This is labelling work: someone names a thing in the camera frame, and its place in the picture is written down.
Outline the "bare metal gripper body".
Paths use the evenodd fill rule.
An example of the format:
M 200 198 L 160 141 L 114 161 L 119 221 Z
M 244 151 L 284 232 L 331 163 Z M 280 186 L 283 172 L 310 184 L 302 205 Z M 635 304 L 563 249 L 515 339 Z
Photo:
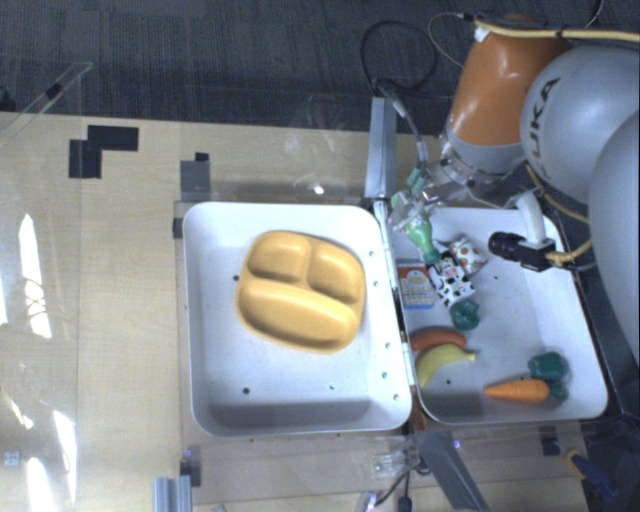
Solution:
M 402 190 L 407 201 L 424 213 L 440 207 L 473 205 L 476 200 L 472 198 L 470 189 L 453 180 L 447 170 L 440 164 L 415 167 Z

